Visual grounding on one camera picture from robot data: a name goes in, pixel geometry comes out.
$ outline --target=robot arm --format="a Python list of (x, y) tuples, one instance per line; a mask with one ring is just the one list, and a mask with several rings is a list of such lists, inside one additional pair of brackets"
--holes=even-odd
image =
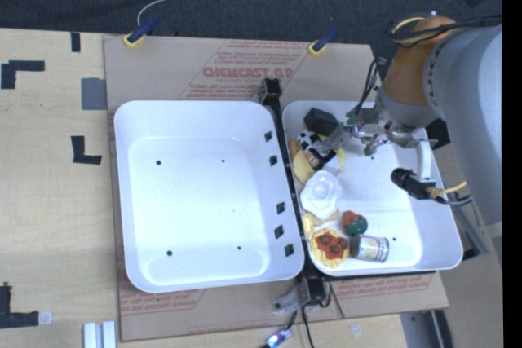
[[(414, 133), (442, 119), (485, 224), (498, 225), (502, 220), (502, 22), (455, 23), (439, 16), (414, 19), (418, 23), (412, 32), (395, 39), (403, 47), (391, 62), (374, 108), (352, 116), (349, 130), (371, 155), (383, 143), (417, 147)], [(393, 27), (392, 34), (398, 28)]]

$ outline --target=black cable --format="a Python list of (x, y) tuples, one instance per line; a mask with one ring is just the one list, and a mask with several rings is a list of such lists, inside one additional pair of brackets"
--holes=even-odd
[(295, 318), (297, 318), (297, 311), (295, 311), (292, 314), (292, 317), (290, 318), (290, 322), (286, 326), (285, 331), (288, 331), (290, 328), (292, 328), (292, 325), (295, 323)]
[(468, 203), (471, 203), (473, 201), (473, 196), (469, 195), (469, 196), (465, 196), (465, 197), (463, 197), (461, 199), (457, 199), (457, 200), (446, 200), (443, 197), (437, 196), (435, 198), (435, 201), (437, 203), (441, 203), (442, 205), (459, 205), (459, 206), (463, 206), (463, 205), (467, 205)]
[(400, 20), (398, 23), (390, 24), (386, 33), (393, 42), (400, 44), (403, 48), (411, 48), (412, 46), (416, 46), (422, 41), (438, 37), (442, 33), (446, 33), (453, 29), (496, 26), (502, 23), (502, 15), (486, 16), (482, 18), (469, 18), (459, 20), (458, 22), (454, 22), (452, 24), (443, 24), (435, 28), (422, 29), (415, 32), (398, 33), (397, 30), (402, 26), (401, 23), (403, 21), (404, 20)]
[(375, 87), (375, 83), (377, 82), (377, 60), (374, 59), (368, 68), (368, 74), (366, 75), (366, 82), (365, 87), (362, 92), (361, 100), (359, 100), (359, 103), (353, 108), (355, 115), (359, 113), (359, 111), (362, 108), (362, 105), (368, 98), (368, 95), (371, 93), (372, 89)]
[(334, 289), (332, 288), (332, 284), (329, 283), (330, 289), (328, 290), (328, 298), (326, 299), (326, 303), (323, 305), (319, 302), (320, 307), (328, 307), (330, 305), (330, 302), (332, 301), (332, 296), (334, 295)]
[(306, 314), (306, 312), (304, 311), (305, 306), (302, 306), (302, 307), (301, 307), (301, 315), (302, 315), (302, 317), (303, 317), (304, 326), (305, 326), (306, 329), (307, 329), (308, 342), (310, 343), (310, 347), (311, 347), (311, 348), (314, 348), (314, 346), (313, 346), (313, 342), (312, 342), (312, 335), (310, 334), (310, 327), (308, 326), (307, 314)]

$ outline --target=blue clamp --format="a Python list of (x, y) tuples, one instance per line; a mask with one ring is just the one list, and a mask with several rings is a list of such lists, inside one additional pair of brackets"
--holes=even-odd
[(123, 42), (130, 48), (137, 46), (145, 38), (145, 35), (156, 28), (160, 23), (160, 18), (154, 16), (145, 20), (134, 32), (123, 37)]
[(319, 55), (321, 52), (325, 50), (326, 44), (328, 42), (333, 41), (339, 34), (339, 30), (337, 28), (333, 28), (325, 35), (317, 39), (316, 41), (312, 42), (308, 46), (308, 53), (311, 55)]

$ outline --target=tin can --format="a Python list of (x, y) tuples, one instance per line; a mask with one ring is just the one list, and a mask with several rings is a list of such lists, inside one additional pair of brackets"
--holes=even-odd
[(350, 255), (366, 261), (385, 262), (390, 244), (386, 238), (354, 235), (350, 239)]

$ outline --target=toy food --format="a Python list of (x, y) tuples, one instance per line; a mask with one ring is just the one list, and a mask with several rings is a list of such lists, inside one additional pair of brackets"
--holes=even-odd
[(297, 179), (301, 182), (301, 184), (306, 184), (307, 181), (316, 172), (308, 162), (307, 158), (305, 157), (303, 150), (300, 148), (298, 144), (297, 147), (295, 147), (295, 143), (292, 143), (291, 140), (289, 143), (292, 166), (294, 167), (294, 174), (295, 177), (297, 177)]
[(315, 214), (312, 212), (306, 212), (304, 214), (310, 221), (312, 222), (314, 227), (320, 227), (323, 223), (327, 223), (330, 221), (334, 221), (340, 216), (339, 209), (336, 209), (335, 212), (333, 212), (328, 218), (326, 219), (319, 219)]
[(329, 171), (317, 171), (301, 191), (301, 205), (308, 212), (325, 221), (337, 209), (337, 200), (343, 188), (336, 176)]
[(301, 219), (303, 220), (304, 235), (308, 238), (315, 228), (313, 224), (313, 215), (310, 212), (306, 212)]
[(364, 216), (348, 210), (343, 214), (343, 229), (349, 236), (362, 235), (368, 229), (368, 222)]
[(310, 239), (310, 250), (328, 267), (336, 268), (348, 258), (348, 241), (338, 232), (321, 229)]
[(293, 160), (299, 151), (302, 151), (297, 139), (291, 139), (288, 142), (288, 149), (290, 151), (290, 159)]

